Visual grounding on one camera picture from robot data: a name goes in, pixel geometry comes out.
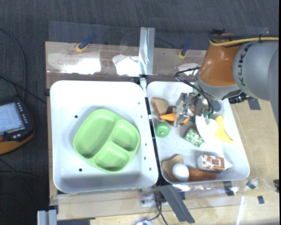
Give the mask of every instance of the white ball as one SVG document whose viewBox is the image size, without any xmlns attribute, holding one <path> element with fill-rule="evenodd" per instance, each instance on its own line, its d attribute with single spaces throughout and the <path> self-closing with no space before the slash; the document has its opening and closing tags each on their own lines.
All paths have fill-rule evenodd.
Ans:
<svg viewBox="0 0 281 225">
<path fill-rule="evenodd" d="M 183 163 L 176 163 L 173 166 L 173 175 L 180 181 L 188 181 L 189 178 L 189 170 L 188 167 Z"/>
</svg>

